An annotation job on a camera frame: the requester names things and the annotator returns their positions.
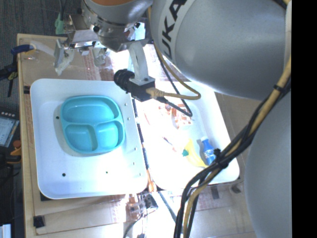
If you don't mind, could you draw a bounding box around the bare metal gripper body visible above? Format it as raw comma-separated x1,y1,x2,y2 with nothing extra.
62,14,150,53

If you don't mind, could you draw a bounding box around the blue divided plate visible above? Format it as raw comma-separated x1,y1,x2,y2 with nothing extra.
59,95,126,156

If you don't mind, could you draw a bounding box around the white packet with orange print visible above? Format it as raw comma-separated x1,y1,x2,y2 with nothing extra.
158,104,195,130

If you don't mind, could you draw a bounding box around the thin black and white rod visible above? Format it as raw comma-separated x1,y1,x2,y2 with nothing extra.
131,98,157,193

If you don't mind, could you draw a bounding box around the white plastic tray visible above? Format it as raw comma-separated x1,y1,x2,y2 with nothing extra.
30,78,149,200
135,80,241,192

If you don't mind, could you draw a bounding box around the yellow banana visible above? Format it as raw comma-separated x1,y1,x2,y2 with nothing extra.
182,138,209,169

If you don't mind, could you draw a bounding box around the blue bottle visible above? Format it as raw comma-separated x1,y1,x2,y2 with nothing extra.
197,136,217,166

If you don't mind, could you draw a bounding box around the brown cardboard board red print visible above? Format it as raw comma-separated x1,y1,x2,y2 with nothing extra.
16,33,260,238

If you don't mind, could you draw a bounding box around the black cylinder on white bracket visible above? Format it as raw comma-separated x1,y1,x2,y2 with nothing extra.
113,42,157,103

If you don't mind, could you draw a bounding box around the black block with thin wires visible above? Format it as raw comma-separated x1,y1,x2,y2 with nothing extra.
126,193,159,217

